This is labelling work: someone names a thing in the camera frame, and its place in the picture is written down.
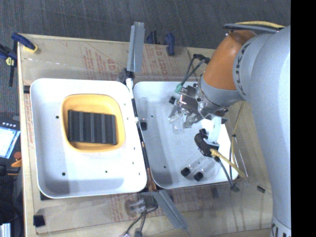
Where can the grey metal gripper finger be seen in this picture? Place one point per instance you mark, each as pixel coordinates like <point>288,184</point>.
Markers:
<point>192,120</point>
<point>174,114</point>

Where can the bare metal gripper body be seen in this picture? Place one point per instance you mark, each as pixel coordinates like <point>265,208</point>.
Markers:
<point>191,100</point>

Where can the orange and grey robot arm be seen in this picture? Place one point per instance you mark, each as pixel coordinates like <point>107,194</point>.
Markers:
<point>266,88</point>

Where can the white plastic tray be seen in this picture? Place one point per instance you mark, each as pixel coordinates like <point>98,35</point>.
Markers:
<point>81,171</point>
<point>170,152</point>

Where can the thin black and white rod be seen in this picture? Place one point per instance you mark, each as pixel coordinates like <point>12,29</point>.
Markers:
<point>135,110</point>

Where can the orange bowl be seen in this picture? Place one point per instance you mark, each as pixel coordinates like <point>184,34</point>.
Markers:
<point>92,101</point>

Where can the black ribbed block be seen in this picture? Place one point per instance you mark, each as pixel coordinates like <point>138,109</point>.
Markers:
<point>91,127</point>

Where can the brown cardboard board red print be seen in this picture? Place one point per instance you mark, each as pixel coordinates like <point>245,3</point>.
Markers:
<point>74,55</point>

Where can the black cylinder on white bracket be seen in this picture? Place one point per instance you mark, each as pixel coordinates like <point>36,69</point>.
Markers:
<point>205,142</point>

